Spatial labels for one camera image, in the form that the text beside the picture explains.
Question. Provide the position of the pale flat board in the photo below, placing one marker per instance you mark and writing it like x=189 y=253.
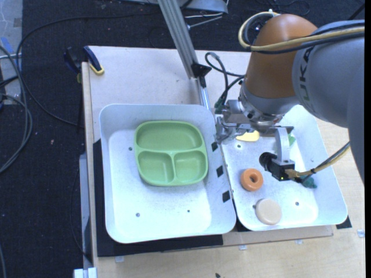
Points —
x=139 y=77

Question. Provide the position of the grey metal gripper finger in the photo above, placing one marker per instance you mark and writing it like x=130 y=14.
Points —
x=232 y=131
x=219 y=132

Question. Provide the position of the dark green broccoli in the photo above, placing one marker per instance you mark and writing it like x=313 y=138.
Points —
x=309 y=182

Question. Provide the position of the green divided plate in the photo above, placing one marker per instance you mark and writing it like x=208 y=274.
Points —
x=171 y=153

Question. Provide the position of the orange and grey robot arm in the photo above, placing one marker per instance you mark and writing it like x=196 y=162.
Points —
x=324 y=77

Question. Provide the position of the orange doughnut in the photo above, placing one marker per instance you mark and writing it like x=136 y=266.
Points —
x=246 y=181

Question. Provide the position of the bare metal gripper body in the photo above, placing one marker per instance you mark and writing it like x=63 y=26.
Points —
x=236 y=113

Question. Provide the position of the yellow banana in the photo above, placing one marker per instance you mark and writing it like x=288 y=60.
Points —
x=247 y=138

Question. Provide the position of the white plastic tray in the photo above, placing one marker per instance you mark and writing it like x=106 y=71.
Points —
x=295 y=207
x=162 y=210

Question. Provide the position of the black cylinder on white bracket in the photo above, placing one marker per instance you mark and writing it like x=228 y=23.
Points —
x=276 y=166

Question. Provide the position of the beige round biscuit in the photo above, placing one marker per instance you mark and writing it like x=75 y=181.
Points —
x=269 y=211

